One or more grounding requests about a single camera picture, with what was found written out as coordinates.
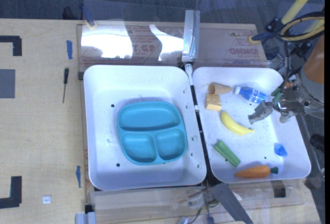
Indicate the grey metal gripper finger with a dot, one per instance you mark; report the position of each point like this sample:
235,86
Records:
255,117
265,107

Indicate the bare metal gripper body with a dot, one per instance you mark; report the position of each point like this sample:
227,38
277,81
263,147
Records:
292,104

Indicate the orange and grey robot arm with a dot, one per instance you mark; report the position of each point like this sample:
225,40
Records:
315,66

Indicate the blue clear plastic bottle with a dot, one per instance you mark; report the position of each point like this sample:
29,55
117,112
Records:
251,94

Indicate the yellow banana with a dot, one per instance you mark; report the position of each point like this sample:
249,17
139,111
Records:
233,125

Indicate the white plastic tray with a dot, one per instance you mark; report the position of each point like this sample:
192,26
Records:
103,127
257,148

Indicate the small blue block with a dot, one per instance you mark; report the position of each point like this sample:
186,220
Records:
280,150

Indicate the yellow cheese wedge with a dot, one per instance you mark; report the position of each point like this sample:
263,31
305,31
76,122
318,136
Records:
213,103

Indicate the green celery stalk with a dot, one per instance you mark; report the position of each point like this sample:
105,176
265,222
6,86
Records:
227,153

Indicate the tan ice cream cone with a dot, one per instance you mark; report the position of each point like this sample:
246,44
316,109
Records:
219,88

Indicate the orange carrot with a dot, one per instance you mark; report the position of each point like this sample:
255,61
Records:
254,172

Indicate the brown cardboard board red print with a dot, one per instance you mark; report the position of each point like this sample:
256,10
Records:
219,45

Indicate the blue divided plate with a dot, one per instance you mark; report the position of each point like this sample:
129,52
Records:
149,117

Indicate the black screwdriver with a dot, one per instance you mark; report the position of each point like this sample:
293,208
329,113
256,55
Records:
65,76

